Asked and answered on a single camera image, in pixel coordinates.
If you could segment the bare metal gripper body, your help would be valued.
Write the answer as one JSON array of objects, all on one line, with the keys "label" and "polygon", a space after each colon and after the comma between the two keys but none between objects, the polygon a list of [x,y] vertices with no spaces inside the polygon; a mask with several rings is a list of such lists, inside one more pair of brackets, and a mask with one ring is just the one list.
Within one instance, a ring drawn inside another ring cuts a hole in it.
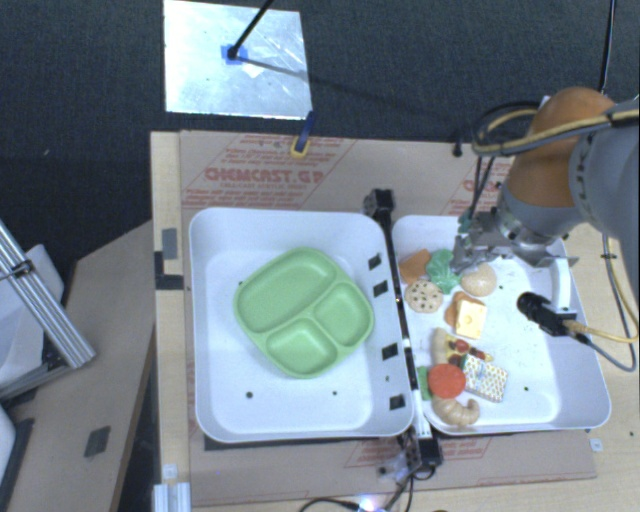
[{"label": "bare metal gripper body", "polygon": [[482,212],[470,226],[467,253],[484,250],[485,262],[517,257],[527,264],[547,264],[553,258],[548,251],[552,241],[551,237],[526,227],[510,212]]}]

